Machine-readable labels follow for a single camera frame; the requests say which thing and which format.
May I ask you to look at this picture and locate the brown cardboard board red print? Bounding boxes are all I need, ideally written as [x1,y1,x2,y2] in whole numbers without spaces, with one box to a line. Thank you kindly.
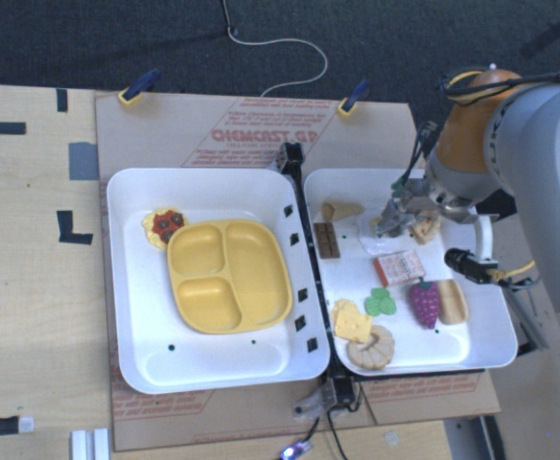
[94,90,502,452]

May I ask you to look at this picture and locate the black cylinder on white bracket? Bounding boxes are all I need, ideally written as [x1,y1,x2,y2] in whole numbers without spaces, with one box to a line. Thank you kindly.
[443,213,502,286]

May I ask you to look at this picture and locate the brown chocolate bar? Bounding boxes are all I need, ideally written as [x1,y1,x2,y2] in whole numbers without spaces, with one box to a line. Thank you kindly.
[313,221,342,261]

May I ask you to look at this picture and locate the purple grapes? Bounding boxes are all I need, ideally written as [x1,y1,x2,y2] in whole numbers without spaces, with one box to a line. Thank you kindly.
[408,277,441,331]

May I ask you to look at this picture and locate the beige round biscuit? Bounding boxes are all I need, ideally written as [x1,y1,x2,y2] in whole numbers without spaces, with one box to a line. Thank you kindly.
[345,324,397,372]

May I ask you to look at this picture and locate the yellow cheese slice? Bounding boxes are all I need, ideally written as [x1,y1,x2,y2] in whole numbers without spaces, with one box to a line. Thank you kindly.
[331,297,375,345]

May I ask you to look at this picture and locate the yellow divided plate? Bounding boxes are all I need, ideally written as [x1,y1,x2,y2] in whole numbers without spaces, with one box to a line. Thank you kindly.
[166,218,294,335]

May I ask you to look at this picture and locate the beige bread bun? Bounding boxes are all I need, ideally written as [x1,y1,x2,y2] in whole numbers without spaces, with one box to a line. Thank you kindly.
[436,278,470,327]

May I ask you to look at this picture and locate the clear plastic packet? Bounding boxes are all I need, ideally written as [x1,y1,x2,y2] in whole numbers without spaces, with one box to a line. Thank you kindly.
[358,215,413,257]

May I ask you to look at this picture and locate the beige ice cream cone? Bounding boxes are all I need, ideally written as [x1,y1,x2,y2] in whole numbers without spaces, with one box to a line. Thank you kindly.
[319,200,365,222]

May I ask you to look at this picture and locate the green lettuce leaf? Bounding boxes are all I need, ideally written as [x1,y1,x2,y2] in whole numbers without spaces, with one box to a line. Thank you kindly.
[362,287,398,318]

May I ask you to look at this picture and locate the pizza slice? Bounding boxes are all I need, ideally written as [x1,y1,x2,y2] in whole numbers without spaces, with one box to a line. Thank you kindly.
[408,210,442,246]

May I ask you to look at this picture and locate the orange and white carton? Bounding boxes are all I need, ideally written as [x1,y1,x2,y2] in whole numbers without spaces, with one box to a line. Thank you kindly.
[372,249,427,288]

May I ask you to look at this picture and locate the white plastic tray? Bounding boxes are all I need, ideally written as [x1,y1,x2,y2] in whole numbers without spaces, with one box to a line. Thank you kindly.
[105,167,332,396]
[303,168,520,378]

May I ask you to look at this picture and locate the black block with thin wires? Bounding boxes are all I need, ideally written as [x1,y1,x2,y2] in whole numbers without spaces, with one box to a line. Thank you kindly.
[326,373,359,407]
[276,142,306,176]

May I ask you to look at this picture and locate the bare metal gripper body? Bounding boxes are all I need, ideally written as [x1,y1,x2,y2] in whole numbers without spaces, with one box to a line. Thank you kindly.
[395,177,478,224]

